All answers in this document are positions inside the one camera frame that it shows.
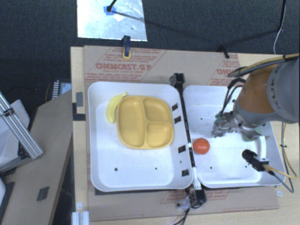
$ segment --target metal plate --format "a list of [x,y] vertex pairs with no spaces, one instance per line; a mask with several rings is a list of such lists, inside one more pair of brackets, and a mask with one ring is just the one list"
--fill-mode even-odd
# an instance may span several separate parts
[[142,0],[77,0],[78,37],[147,41]]

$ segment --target white tray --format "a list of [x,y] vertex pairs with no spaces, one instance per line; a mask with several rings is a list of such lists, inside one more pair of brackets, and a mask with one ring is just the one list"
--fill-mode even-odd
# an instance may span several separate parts
[[[184,90],[191,140],[204,137],[210,143],[207,154],[194,153],[198,179],[209,188],[279,185],[275,177],[257,172],[241,155],[245,149],[252,150],[260,158],[269,159],[271,166],[284,171],[270,123],[259,128],[263,136],[255,142],[245,142],[240,133],[227,133],[217,138],[212,136],[215,115],[222,109],[226,92],[226,87],[212,86],[188,86]],[[239,93],[240,89],[236,89],[232,99],[236,99]],[[230,102],[225,112],[232,108],[233,103]]]
[[[162,149],[138,150],[125,146],[118,137],[116,123],[105,116],[109,101],[116,95],[151,96],[164,100],[173,118],[181,116],[174,124],[173,142]],[[162,84],[96,82],[88,91],[90,119],[91,180],[105,192],[145,189],[182,189],[192,180],[191,162],[183,121],[180,97],[175,88]],[[186,150],[179,153],[179,147]]]

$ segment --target tomato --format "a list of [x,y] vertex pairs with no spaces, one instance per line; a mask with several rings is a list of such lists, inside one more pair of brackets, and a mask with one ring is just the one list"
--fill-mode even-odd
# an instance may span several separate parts
[[197,138],[193,142],[193,150],[198,154],[206,154],[210,149],[210,143],[205,138]]

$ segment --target yellow plate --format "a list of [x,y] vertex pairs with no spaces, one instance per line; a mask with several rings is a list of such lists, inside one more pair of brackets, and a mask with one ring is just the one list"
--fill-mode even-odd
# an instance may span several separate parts
[[169,105],[156,97],[128,96],[117,110],[120,140],[134,149],[157,149],[168,146],[174,137]]

